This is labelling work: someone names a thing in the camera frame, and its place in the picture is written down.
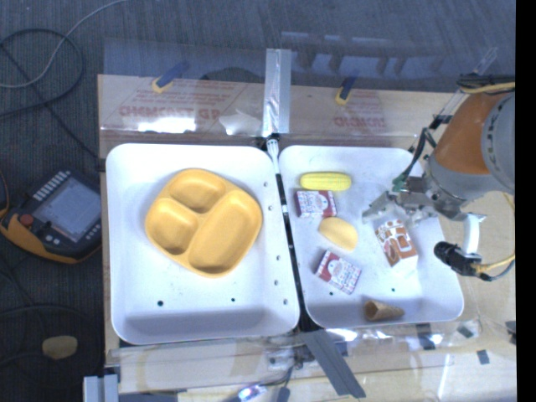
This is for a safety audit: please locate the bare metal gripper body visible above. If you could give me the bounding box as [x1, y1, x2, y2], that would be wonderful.
[391, 176, 474, 223]

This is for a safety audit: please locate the brown and white carton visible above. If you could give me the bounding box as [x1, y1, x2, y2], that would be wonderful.
[374, 219, 420, 269]

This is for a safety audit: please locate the yellow toy potato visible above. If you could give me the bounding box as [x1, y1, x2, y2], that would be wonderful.
[317, 216, 360, 253]

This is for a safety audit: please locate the yellow corn cob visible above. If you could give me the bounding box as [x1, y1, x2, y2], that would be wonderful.
[299, 172, 353, 193]

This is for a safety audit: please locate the red and white carton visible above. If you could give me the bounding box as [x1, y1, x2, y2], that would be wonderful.
[314, 250, 363, 296]
[294, 189, 338, 219]

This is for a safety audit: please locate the white plastic tray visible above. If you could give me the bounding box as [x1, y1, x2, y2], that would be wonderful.
[104, 142, 302, 346]
[277, 144, 466, 331]

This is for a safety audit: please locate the thin black and white rod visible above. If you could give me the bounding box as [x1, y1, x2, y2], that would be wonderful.
[265, 138, 312, 331]

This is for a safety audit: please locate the brown ice cream cone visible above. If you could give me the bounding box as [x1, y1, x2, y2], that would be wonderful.
[363, 299, 406, 323]

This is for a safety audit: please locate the brown cardboard board, red print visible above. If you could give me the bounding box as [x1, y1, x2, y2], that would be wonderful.
[96, 73, 517, 393]

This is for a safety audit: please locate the yellow divided plate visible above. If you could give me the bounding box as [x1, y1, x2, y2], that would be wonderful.
[144, 167, 265, 279]

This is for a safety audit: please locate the tan oval toy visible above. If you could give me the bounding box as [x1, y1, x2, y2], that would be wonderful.
[41, 335, 80, 361]

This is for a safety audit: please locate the black cylinder on white bracket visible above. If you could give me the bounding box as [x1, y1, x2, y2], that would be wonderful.
[433, 212, 487, 276]

